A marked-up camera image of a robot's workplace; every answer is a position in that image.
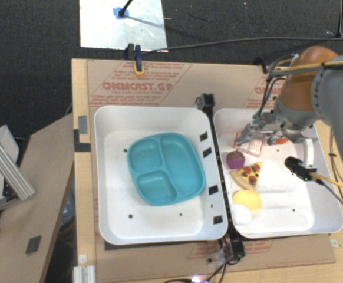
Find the black carpet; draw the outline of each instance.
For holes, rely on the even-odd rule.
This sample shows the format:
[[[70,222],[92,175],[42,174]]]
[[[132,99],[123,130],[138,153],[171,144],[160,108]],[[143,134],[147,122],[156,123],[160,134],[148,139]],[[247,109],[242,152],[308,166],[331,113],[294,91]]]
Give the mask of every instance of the black carpet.
[[[341,0],[162,0],[168,46],[245,37],[324,37],[337,30]],[[313,44],[343,54],[343,42],[251,41],[150,54],[146,60],[251,64]],[[26,136],[65,114],[72,58],[119,59],[81,48],[79,0],[0,0],[0,126]]]

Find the teal plate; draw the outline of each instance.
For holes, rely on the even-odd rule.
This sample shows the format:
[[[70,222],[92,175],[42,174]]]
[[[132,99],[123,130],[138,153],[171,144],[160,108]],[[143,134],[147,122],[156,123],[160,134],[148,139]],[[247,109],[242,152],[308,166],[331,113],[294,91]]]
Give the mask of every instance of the teal plate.
[[[171,205],[197,196],[205,175],[191,142],[178,133],[135,141],[127,153],[135,187],[151,205]]]

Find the pizza slice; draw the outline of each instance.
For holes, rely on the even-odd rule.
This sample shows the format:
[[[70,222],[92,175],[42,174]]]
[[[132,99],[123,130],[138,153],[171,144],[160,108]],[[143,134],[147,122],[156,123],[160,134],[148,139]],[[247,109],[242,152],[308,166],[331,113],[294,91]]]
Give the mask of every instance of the pizza slice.
[[[243,189],[255,191],[262,163],[257,162],[230,172],[233,180]]]

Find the blue tape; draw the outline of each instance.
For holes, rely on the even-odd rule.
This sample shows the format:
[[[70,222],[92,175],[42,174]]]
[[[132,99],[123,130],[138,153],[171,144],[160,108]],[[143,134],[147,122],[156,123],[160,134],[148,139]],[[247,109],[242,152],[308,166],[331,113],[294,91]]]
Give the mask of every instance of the blue tape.
[[[114,16],[117,19],[125,19],[126,17],[130,16],[130,12],[128,11],[128,9],[124,12],[124,16],[123,17],[119,16],[119,11],[121,9],[122,9],[122,7],[116,7],[116,8],[113,9]]]

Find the toy lemon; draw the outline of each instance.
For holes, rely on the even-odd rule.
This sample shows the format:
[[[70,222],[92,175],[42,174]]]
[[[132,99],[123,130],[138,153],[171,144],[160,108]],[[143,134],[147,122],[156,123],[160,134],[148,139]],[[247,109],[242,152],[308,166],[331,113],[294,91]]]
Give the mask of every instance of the toy lemon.
[[[252,190],[241,190],[232,197],[233,204],[244,205],[249,210],[258,210],[262,207],[258,192]]]

